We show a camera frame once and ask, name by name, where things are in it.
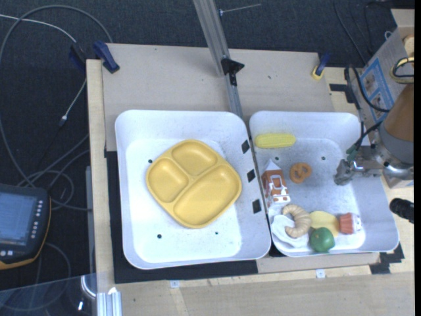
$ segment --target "metal bracket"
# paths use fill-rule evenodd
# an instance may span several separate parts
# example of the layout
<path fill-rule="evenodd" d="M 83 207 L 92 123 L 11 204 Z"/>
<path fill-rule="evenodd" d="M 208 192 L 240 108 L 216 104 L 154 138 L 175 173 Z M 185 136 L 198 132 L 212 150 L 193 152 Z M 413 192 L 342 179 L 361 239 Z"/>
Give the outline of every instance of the metal bracket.
<path fill-rule="evenodd" d="M 326 278 L 324 269 L 316 269 L 316 278 Z"/>
<path fill-rule="evenodd" d="M 122 316 L 121 292 L 111 288 L 108 293 L 97 294 L 98 316 Z"/>
<path fill-rule="evenodd" d="M 237 78 L 235 74 L 237 74 L 242 68 L 244 68 L 243 63 L 235 62 L 227 57 L 224 57 L 221 60 L 222 70 L 224 74 L 230 77 L 230 84 L 234 87 L 237 86 Z"/>
<path fill-rule="evenodd" d="M 170 287 L 171 288 L 179 288 L 180 287 L 180 281 L 179 280 L 170 280 Z"/>

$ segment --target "metal pole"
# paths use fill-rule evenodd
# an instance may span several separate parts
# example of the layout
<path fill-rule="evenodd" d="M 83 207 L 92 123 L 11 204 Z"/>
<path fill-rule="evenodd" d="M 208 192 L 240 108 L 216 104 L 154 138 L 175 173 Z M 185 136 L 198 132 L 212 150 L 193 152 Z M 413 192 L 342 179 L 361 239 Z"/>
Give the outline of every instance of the metal pole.
<path fill-rule="evenodd" d="M 237 86 L 230 82 L 229 74 L 224 74 L 221 64 L 222 59 L 230 59 L 230 52 L 228 51 L 224 30 L 222 29 L 215 1 L 193 0 L 193 2 L 195 4 L 206 42 L 216 66 L 216 73 L 219 76 L 225 75 L 231 112 L 243 118 L 243 111 L 241 110 Z"/>

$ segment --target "cable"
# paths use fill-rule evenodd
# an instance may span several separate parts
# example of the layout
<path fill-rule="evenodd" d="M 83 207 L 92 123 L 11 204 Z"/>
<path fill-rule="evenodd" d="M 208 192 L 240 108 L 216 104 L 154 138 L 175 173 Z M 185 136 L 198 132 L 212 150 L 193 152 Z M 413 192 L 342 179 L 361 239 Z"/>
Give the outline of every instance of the cable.
<path fill-rule="evenodd" d="M 396 82 L 400 84 L 412 84 L 414 83 L 414 74 L 408 75 L 399 75 L 397 74 L 397 70 L 402 66 L 405 66 L 408 63 L 413 63 L 415 61 L 414 57 L 404 57 L 398 60 L 393 67 L 390 69 L 390 77 Z"/>
<path fill-rule="evenodd" d="M 64 124 L 66 124 L 67 119 L 68 119 L 68 114 L 69 114 L 70 110 L 73 108 L 73 105 L 78 100 L 79 96 L 82 94 L 82 91 L 84 90 L 85 87 L 86 87 L 86 78 L 85 78 L 84 83 L 82 84 L 82 87 L 79 89 L 78 93 L 76 94 L 75 98 L 73 99 L 72 103 L 69 105 L 66 113 L 61 117 L 60 122 L 59 122 L 59 129 L 55 132 L 54 136 L 51 138 L 51 141 L 49 142 L 47 147 L 44 149 L 44 152 L 43 152 L 41 158 L 38 161 L 37 169 L 40 167 L 41 162 L 43 161 L 43 159 L 44 159 L 45 155 L 47 154 L 49 148 L 53 145 L 53 142 L 55 141 L 57 135 L 59 134 L 60 129 L 64 126 Z"/>
<path fill-rule="evenodd" d="M 366 46 L 366 50 L 367 50 L 367 52 L 369 53 L 369 55 L 371 56 L 371 55 L 372 55 L 372 53 L 373 53 L 371 43 L 370 43 L 370 44 L 367 44 L 367 42 L 365 41 L 365 35 L 364 35 L 364 32 L 362 31 L 362 29 L 361 29 L 360 25 L 358 24 L 357 20 L 355 19 L 354 14 L 352 13 L 351 0 L 348 0 L 348 9 L 349 9 L 349 14 L 351 15 L 351 18 L 352 18 L 352 20 L 353 20 L 353 22 L 354 22 L 355 26 L 357 27 L 357 30 L 359 31 L 359 33 L 360 33 L 361 37 L 362 37 L 362 38 L 363 38 L 363 40 L 364 40 L 364 44 L 365 44 L 365 46 Z"/>
<path fill-rule="evenodd" d="M 19 311 L 19 312 L 29 312 L 29 311 L 37 311 L 40 309 L 44 309 L 50 305 L 52 305 L 53 303 L 57 302 L 59 300 L 59 298 L 64 294 L 64 292 L 66 291 L 67 287 L 68 287 L 68 280 L 70 279 L 70 277 L 72 276 L 72 268 L 70 266 L 70 260 L 68 259 L 68 256 L 65 254 L 65 252 L 63 252 L 59 247 L 57 247 L 54 244 L 50 244 L 49 242 L 44 243 L 44 246 L 48 246 L 50 248 L 53 248 L 55 251 L 57 251 L 58 253 L 60 253 L 60 255 L 63 257 L 64 261 L 66 262 L 66 266 L 67 266 L 67 277 L 65 278 L 66 282 L 64 283 L 64 287 L 61 289 L 61 291 L 59 291 L 59 293 L 55 296 L 55 298 L 53 298 L 52 300 L 48 301 L 47 303 L 44 303 L 42 305 L 39 305 L 37 307 L 29 307 L 29 308 L 21 308 L 21 307 L 13 307 L 10 305 L 7 305 L 3 302 L 0 302 L 0 307 L 4 307 L 8 310 L 11 311 Z M 41 272 L 41 265 L 40 263 L 38 263 L 38 269 L 37 269 L 37 278 L 36 278 L 36 284 L 38 284 L 38 280 L 39 280 L 39 273 Z M 54 287 L 54 285 L 56 284 L 56 282 L 52 283 L 49 285 L 48 289 L 51 289 L 51 287 Z M 16 292 L 16 300 L 17 300 L 17 304 L 18 305 L 22 305 L 22 294 L 25 291 L 23 290 L 19 290 Z"/>
<path fill-rule="evenodd" d="M 361 137 L 354 144 L 357 151 L 361 147 L 362 141 L 365 138 L 365 136 L 367 136 L 371 131 L 376 130 L 380 126 L 381 123 L 382 122 L 379 122 L 379 123 L 376 123 L 375 125 L 371 126 L 369 129 L 367 129 L 367 131 L 365 133 L 363 133 L 361 135 Z"/>
<path fill-rule="evenodd" d="M 19 20 L 19 18 L 16 18 L 14 16 L 9 16 L 9 15 L 4 15 L 4 14 L 0 14 L 0 17 L 2 17 L 2 18 L 11 18 L 13 20 Z M 48 24 L 46 22 L 42 22 L 42 21 L 38 21 L 38 20 L 32 20 L 32 19 L 28 19 L 28 18 L 23 18 L 22 21 L 24 21 L 24 22 L 33 22 L 35 24 L 42 24 L 44 26 L 52 27 L 52 28 L 57 29 L 60 32 L 62 32 L 65 36 L 67 36 L 69 39 L 71 39 L 74 43 L 77 43 L 77 41 L 75 40 L 75 38 L 73 36 L 71 36 L 68 32 L 66 32 L 62 28 L 57 27 L 57 26 L 55 26 L 53 24 Z"/>
<path fill-rule="evenodd" d="M 358 54 L 359 54 L 359 56 L 360 56 L 361 60 L 363 61 L 364 65 L 366 65 L 366 64 L 367 64 L 367 60 L 364 58 L 364 55 L 362 54 L 362 52 L 361 52 L 360 48 L 358 47 L 358 45 L 357 45 L 356 41 L 354 40 L 354 38 L 353 38 L 353 36 L 351 35 L 351 33 L 348 31 L 348 29 L 347 29 L 347 27 L 346 27 L 346 25 L 345 25 L 344 21 L 342 20 L 342 18 L 341 18 L 341 16 L 340 16 L 340 14 L 339 14 L 339 11 L 338 11 L 338 9 L 337 9 L 337 0 L 334 0 L 334 9 L 335 9 L 335 14 L 336 14 L 336 17 L 337 17 L 337 18 L 338 18 L 338 20 L 339 20 L 339 23 L 341 24 L 342 28 L 345 30 L 345 33 L 347 34 L 348 38 L 349 38 L 349 39 L 351 40 L 351 42 L 353 43 L 353 45 L 354 45 L 355 49 L 357 50 L 357 52 L 358 52 Z"/>
<path fill-rule="evenodd" d="M 367 3 L 364 6 L 364 20 L 365 20 L 366 27 L 367 27 L 367 30 L 368 30 L 368 38 L 369 38 L 369 42 L 370 42 L 370 46 L 371 47 L 373 46 L 373 43 L 372 43 L 371 31 L 370 31 L 370 28 L 368 27 L 368 17 L 367 17 L 368 8 L 371 5 L 379 5 L 379 6 L 382 6 L 383 7 L 382 4 L 392 3 L 392 2 L 395 2 L 395 1 L 400 1 L 400 0 L 373 0 L 373 1 L 370 1 L 369 3 Z"/>
<path fill-rule="evenodd" d="M 3 39 L 3 42 L 2 42 L 2 44 L 1 44 L 1 47 L 0 47 L 0 64 L 1 64 L 1 60 L 2 60 L 2 58 L 3 58 L 3 54 L 4 54 L 4 50 L 5 50 L 5 47 L 6 47 L 6 44 L 7 44 L 7 41 L 9 40 L 9 38 L 10 38 L 10 36 L 11 36 L 11 34 L 12 34 L 12 32 L 13 32 L 13 30 L 21 23 L 21 22 L 23 22 L 24 20 L 26 20 L 26 18 L 28 17 L 28 16 L 30 16 L 30 15 L 32 15 L 32 14 L 34 14 L 34 13 L 36 13 L 36 12 L 39 12 L 39 11 L 44 11 L 44 10 L 47 10 L 47 9 L 68 9 L 68 10 L 71 10 L 71 11 L 76 11 L 76 12 L 78 12 L 78 13 L 81 13 L 81 14 L 83 14 L 83 15 L 85 15 L 85 16 L 88 16 L 90 19 L 92 19 L 103 31 L 104 31 L 104 33 L 106 34 L 106 36 L 108 37 L 108 39 L 109 39 L 109 41 L 110 42 L 112 42 L 112 38 L 111 38 L 111 35 L 108 33 L 108 31 L 107 31 L 107 29 L 94 17 L 94 16 L 92 16 L 91 14 L 89 14 L 89 13 L 87 13 L 87 12 L 85 12 L 85 11 L 83 11 L 83 10 L 81 10 L 81 9 L 78 9 L 78 8 L 76 8 L 76 7 L 72 7 L 72 6 L 67 6 L 67 5 L 48 5 L 48 6 L 42 6 L 42 7 L 38 7 L 38 8 L 36 8 L 36 9 L 32 9 L 31 11 L 29 11 L 29 12 L 26 12 L 26 13 L 24 13 L 21 17 L 19 17 L 19 18 L 17 18 L 17 20 L 15 21 L 15 23 L 9 28 L 9 30 L 8 30 L 8 32 L 6 33 L 6 36 L 5 36 L 5 38 Z M 85 82 L 84 82 L 84 84 L 83 84 L 83 86 L 80 88 L 80 90 L 79 90 L 79 92 L 77 93 L 77 95 L 76 95 L 76 97 L 75 97 L 75 99 L 73 100 L 73 102 L 70 104 L 70 106 L 69 106 L 69 108 L 68 108 L 68 110 L 67 110 L 67 112 L 66 112 L 66 114 L 62 117 L 62 120 L 66 120 L 67 119 L 67 115 L 68 115 L 68 112 L 71 110 L 71 108 L 73 107 L 73 104 L 76 102 L 76 100 L 77 100 L 77 98 L 79 97 L 79 95 L 81 94 L 81 92 L 82 92 L 82 90 L 84 89 L 84 87 L 85 87 L 85 85 L 86 85 L 86 80 L 85 80 Z M 35 187 L 35 185 L 34 185 L 34 181 L 35 181 L 35 179 L 37 179 L 37 178 L 39 178 L 38 176 L 37 177 L 35 177 L 34 178 L 34 180 L 31 180 L 26 174 L 25 174 L 25 172 L 22 170 L 22 168 L 20 167 L 20 165 L 18 164 L 18 162 L 17 162 L 17 160 L 14 158 L 14 155 L 13 155 L 13 153 L 12 153 L 12 151 L 11 151 L 11 148 L 10 148 L 10 146 L 9 146 L 9 143 L 8 143 L 8 141 L 7 141 L 7 137 L 6 137 L 6 134 L 5 134 L 5 131 L 4 131 L 4 128 L 3 128 L 3 122 L 2 122 L 2 120 L 1 120 L 1 113 L 0 113 L 0 134 L 1 134 L 1 137 L 2 137 L 2 139 L 3 139 L 3 142 L 4 142 L 4 144 L 5 144 L 5 147 L 6 147 L 6 150 L 7 150 L 7 153 L 8 153 L 8 155 L 9 155 L 9 157 L 11 158 L 11 161 L 12 161 L 12 163 L 13 163 L 13 165 L 14 165 L 14 167 L 15 167 L 15 169 L 18 171 L 18 173 L 21 175 L 21 177 L 24 179 L 24 181 L 29 185 L 29 186 L 32 186 L 32 187 Z"/>
<path fill-rule="evenodd" d="M 58 180 L 58 178 L 60 176 L 65 177 L 69 184 L 70 184 L 70 189 L 71 192 L 68 196 L 68 199 L 62 203 L 58 200 L 55 199 L 51 199 L 51 201 L 57 205 L 59 205 L 60 207 L 56 207 L 53 208 L 53 210 L 61 208 L 61 207 L 66 207 L 69 209 L 75 209 L 77 211 L 91 211 L 91 209 L 86 209 L 83 207 L 75 207 L 75 206 L 69 206 L 67 205 L 70 200 L 72 199 L 73 193 L 74 193 L 74 185 L 73 185 L 73 181 L 71 180 L 71 178 L 69 176 L 67 176 L 64 171 L 71 165 L 73 164 L 77 159 L 79 159 L 80 157 L 82 157 L 83 155 L 89 153 L 89 150 L 85 150 L 81 153 L 79 153 L 77 156 L 73 157 L 72 160 L 70 160 L 69 162 L 67 162 L 67 164 L 60 170 L 60 171 L 53 171 L 52 168 L 59 164 L 62 160 L 64 160 L 67 156 L 69 156 L 72 152 L 74 152 L 78 147 L 80 147 L 87 139 L 89 138 L 89 134 L 87 134 L 86 136 L 84 136 L 74 147 L 72 147 L 69 151 L 67 151 L 64 155 L 62 155 L 61 157 L 59 157 L 56 161 L 54 161 L 53 163 L 51 163 L 46 169 L 44 169 L 43 171 L 39 171 L 39 172 L 35 172 L 31 175 L 28 176 L 28 179 L 30 180 L 30 182 L 32 184 L 35 183 L 36 180 L 38 180 L 39 178 L 41 178 L 42 176 L 46 175 L 46 174 L 56 174 L 56 177 L 53 179 L 53 181 L 50 182 L 50 184 L 48 185 L 47 191 L 49 191 L 55 184 L 55 182 Z M 19 182 L 17 184 L 17 186 L 30 186 L 29 182 L 27 182 L 26 180 L 22 180 L 21 182 Z"/>

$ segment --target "green apple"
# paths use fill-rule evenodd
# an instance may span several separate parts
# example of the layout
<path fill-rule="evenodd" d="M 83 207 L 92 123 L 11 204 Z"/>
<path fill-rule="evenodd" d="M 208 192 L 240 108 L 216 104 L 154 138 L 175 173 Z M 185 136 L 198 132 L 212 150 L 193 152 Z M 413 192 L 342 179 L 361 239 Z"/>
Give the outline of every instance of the green apple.
<path fill-rule="evenodd" d="M 335 238 L 329 228 L 320 227 L 310 236 L 310 247 L 318 253 L 326 253 L 335 246 Z"/>

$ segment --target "toy pretzel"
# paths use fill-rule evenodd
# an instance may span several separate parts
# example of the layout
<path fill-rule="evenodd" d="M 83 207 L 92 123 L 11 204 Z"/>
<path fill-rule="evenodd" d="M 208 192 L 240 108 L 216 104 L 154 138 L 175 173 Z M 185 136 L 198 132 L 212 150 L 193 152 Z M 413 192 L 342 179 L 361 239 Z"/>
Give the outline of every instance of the toy pretzel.
<path fill-rule="evenodd" d="M 289 177 L 296 184 L 301 184 L 311 175 L 311 166 L 306 163 L 296 163 L 289 169 Z"/>

